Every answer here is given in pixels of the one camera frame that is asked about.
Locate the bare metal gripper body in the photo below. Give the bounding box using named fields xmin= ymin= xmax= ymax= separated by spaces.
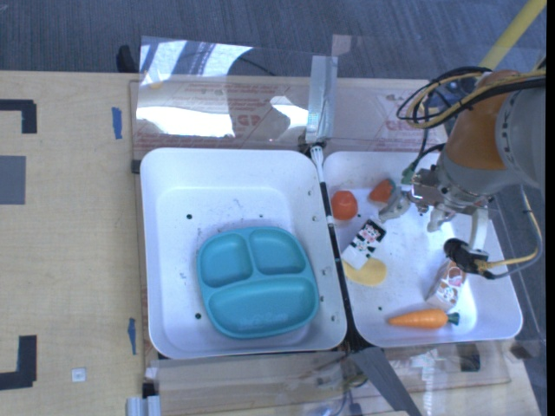
xmin=410 ymin=166 xmax=490 ymax=216

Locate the small orange toy green top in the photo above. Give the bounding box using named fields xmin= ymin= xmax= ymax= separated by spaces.
xmin=368 ymin=178 xmax=398 ymax=204

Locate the white plastic tray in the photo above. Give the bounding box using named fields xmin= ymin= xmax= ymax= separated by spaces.
xmin=139 ymin=146 xmax=349 ymax=361
xmin=323 ymin=150 xmax=524 ymax=348

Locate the white cow print carton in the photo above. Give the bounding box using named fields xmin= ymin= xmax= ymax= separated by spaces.
xmin=340 ymin=218 xmax=388 ymax=271

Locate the orange round toy fruit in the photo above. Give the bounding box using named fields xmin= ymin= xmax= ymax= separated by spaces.
xmin=330 ymin=190 xmax=360 ymax=222

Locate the brown and white carton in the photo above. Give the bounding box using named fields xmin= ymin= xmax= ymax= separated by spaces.
xmin=424 ymin=259 xmax=469 ymax=313

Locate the yellow flat toy slice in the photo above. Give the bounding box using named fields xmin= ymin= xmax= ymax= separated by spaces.
xmin=342 ymin=257 xmax=388 ymax=288

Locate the orange carrot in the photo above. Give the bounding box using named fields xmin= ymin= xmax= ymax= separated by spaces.
xmin=387 ymin=308 xmax=461 ymax=331

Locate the blue divided plate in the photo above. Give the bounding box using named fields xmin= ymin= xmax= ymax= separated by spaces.
xmin=195 ymin=225 xmax=321 ymax=341

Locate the black cylinder on white bracket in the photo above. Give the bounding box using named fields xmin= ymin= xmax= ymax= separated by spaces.
xmin=442 ymin=205 xmax=492 ymax=276

